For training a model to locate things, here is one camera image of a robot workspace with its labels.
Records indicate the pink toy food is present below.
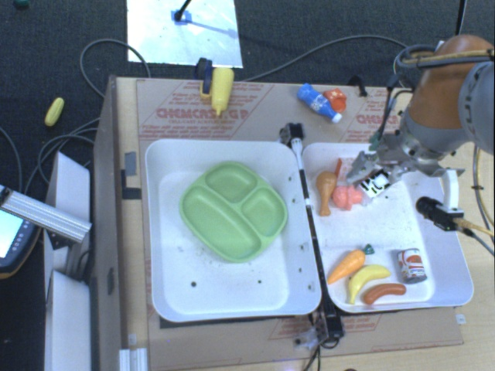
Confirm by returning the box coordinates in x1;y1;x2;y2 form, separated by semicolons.
332;185;365;211

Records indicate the brown chicken drumstick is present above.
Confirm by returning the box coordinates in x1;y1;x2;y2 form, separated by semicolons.
315;170;339;218

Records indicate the brown sausage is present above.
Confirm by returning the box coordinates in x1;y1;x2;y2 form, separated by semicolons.
362;282;408;306

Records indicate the black and white carton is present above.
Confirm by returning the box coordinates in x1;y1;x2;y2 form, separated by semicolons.
358;169;392;200

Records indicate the orange packet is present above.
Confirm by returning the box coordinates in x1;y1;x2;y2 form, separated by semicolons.
322;87;348;113

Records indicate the red and white can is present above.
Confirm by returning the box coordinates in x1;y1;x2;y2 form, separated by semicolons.
396;247;428;284

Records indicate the orange carrot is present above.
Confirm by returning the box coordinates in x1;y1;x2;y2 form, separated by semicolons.
326;243;376;286

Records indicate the black block with thin wires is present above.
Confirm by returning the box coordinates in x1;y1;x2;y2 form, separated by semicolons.
308;310;346;349
279;122;306;145

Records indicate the brown cardboard board red print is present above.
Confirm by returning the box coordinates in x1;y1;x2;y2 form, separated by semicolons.
135;77;465;362

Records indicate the white plastic tray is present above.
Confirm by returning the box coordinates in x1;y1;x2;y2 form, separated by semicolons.
301;141;475;315
144;138;323;323

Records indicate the black cylinder on white bracket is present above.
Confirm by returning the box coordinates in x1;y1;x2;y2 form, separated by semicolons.
415;168;466;232

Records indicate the yellow mustard bottle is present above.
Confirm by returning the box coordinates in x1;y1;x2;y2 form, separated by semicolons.
210;66;236;117

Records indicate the yellow corn cob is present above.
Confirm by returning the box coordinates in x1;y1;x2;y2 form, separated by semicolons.
43;97;66;128

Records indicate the green divided plate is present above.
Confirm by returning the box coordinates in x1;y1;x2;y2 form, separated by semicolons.
178;160;289;264

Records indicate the yellow banana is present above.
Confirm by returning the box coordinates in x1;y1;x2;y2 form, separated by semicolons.
346;264;393;306

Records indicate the thin black and white rod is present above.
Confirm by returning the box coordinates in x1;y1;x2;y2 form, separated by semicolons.
291;138;342;338

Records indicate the blue bottle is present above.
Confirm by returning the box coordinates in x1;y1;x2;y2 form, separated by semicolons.
296;82;344;124

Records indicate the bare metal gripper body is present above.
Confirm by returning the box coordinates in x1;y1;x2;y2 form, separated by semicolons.
376;131;466;178

